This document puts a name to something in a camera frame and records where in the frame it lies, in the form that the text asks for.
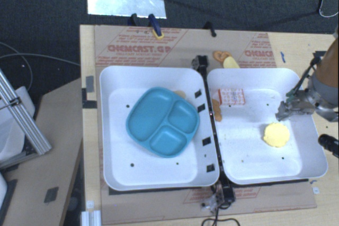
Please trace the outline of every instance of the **yellow food item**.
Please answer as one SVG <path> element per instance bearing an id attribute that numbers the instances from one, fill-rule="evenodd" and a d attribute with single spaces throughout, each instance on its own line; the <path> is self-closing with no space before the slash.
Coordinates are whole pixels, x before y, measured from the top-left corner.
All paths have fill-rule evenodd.
<path id="1" fill-rule="evenodd" d="M 213 111 L 214 111 L 215 120 L 217 122 L 221 122 L 222 116 L 221 116 L 220 103 L 217 100 L 212 99 L 212 107 L 213 107 Z"/>
<path id="2" fill-rule="evenodd" d="M 222 120 L 222 116 L 218 112 L 216 114 L 214 114 L 214 118 L 216 119 L 217 122 L 221 122 L 221 120 Z"/>
<path id="3" fill-rule="evenodd" d="M 183 91 L 174 91 L 176 95 L 179 95 L 181 98 L 186 99 L 186 94 Z"/>
<path id="4" fill-rule="evenodd" d="M 290 131 L 282 123 L 271 123 L 265 128 L 263 140 L 270 146 L 283 147 L 290 139 Z"/>
<path id="5" fill-rule="evenodd" d="M 227 57 L 224 60 L 224 63 L 222 64 L 222 66 L 224 68 L 240 68 L 240 66 L 238 65 L 238 63 L 235 61 L 235 59 L 233 57 Z"/>

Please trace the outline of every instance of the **wooden table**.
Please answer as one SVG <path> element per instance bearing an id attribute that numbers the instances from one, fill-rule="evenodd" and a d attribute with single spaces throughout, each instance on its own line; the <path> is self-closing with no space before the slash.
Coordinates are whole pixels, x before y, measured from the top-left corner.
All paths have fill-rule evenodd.
<path id="1" fill-rule="evenodd" d="M 201 32 L 195 32 L 196 41 L 199 41 Z M 227 31 L 217 31 L 222 36 Z M 268 33 L 272 51 L 277 67 L 285 67 L 294 70 L 299 76 L 308 67 L 312 60 L 312 53 L 325 51 L 334 41 L 332 35 L 324 34 L 294 34 L 294 33 Z M 94 52 L 94 26 L 81 26 L 81 59 L 82 59 L 82 88 L 86 88 L 86 77 L 95 75 Z M 96 101 L 96 90 L 87 93 L 87 100 Z M 338 123 L 329 123 L 314 114 L 314 121 L 319 134 L 327 133 L 338 137 Z M 85 168 L 85 198 L 86 210 L 92 212 L 101 209 L 100 194 L 100 170 L 98 149 L 98 123 L 96 109 L 83 110 L 84 125 L 84 168 Z M 280 211 L 269 213 L 256 213 L 234 215 L 242 226 L 245 225 L 336 225 L 339 220 L 339 175 L 338 159 L 326 152 L 328 160 L 327 174 L 316 180 L 313 187 L 319 189 L 316 196 L 318 207 L 316 209 Z M 202 218 L 155 221 L 138 223 L 138 225 L 200 225 Z"/>
<path id="2" fill-rule="evenodd" d="M 52 149 L 5 173 L 17 180 L 4 226 L 64 225 L 70 194 L 82 155 L 81 82 L 76 80 L 42 97 L 36 124 Z M 45 203 L 49 189 L 56 199 Z"/>

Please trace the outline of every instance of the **dark carpet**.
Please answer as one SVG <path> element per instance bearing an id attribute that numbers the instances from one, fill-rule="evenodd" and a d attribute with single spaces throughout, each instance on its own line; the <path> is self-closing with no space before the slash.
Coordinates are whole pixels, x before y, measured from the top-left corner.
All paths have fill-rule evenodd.
<path id="1" fill-rule="evenodd" d="M 163 27 L 332 33 L 338 16 L 317 14 L 319 0 L 165 0 Z M 324 14 L 338 10 L 338 0 L 324 0 Z M 126 17 L 87 14 L 87 0 L 0 0 L 0 42 L 22 53 L 38 53 L 79 63 L 79 25 L 127 25 Z M 0 45 L 0 57 L 12 53 Z M 34 74 L 30 95 L 41 95 L 78 77 L 80 68 L 63 62 L 27 57 Z M 30 74 L 20 57 L 0 59 L 14 88 L 28 86 Z"/>

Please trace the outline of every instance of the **black clip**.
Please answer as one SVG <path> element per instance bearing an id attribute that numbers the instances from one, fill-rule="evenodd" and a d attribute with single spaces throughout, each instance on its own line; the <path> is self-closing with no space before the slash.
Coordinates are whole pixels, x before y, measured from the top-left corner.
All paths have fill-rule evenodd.
<path id="1" fill-rule="evenodd" d="M 129 26 L 140 26 L 139 19 L 136 13 L 133 13 L 127 20 Z"/>
<path id="2" fill-rule="evenodd" d="M 10 100 L 10 103 L 9 103 L 8 105 L 5 105 L 5 106 L 3 106 L 3 107 L 0 107 L 0 110 L 5 109 L 6 107 L 9 107 L 9 106 L 16 106 L 16 105 L 19 105 L 19 104 L 21 104 L 21 103 L 22 103 L 22 101 L 21 101 L 20 97 L 16 97 L 16 98 Z"/>
<path id="3" fill-rule="evenodd" d="M 326 51 L 315 51 L 313 53 L 313 57 L 318 58 L 318 57 L 323 57 L 325 55 Z"/>
<path id="4" fill-rule="evenodd" d="M 211 30 L 211 35 L 212 35 L 212 37 L 216 37 L 217 36 L 217 34 L 216 34 L 216 31 L 215 31 L 215 29 L 214 29 L 214 26 L 213 26 L 213 24 L 210 22 L 210 21 L 207 21 L 206 22 L 206 24 L 203 26 L 203 29 L 209 29 L 209 30 Z"/>

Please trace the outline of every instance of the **blue divided plate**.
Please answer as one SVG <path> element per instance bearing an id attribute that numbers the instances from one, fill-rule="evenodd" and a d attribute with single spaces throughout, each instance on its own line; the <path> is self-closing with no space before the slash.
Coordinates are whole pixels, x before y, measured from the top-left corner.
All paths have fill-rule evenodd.
<path id="1" fill-rule="evenodd" d="M 199 126 L 196 108 L 166 88 L 149 89 L 127 117 L 128 134 L 162 157 L 179 155 Z"/>

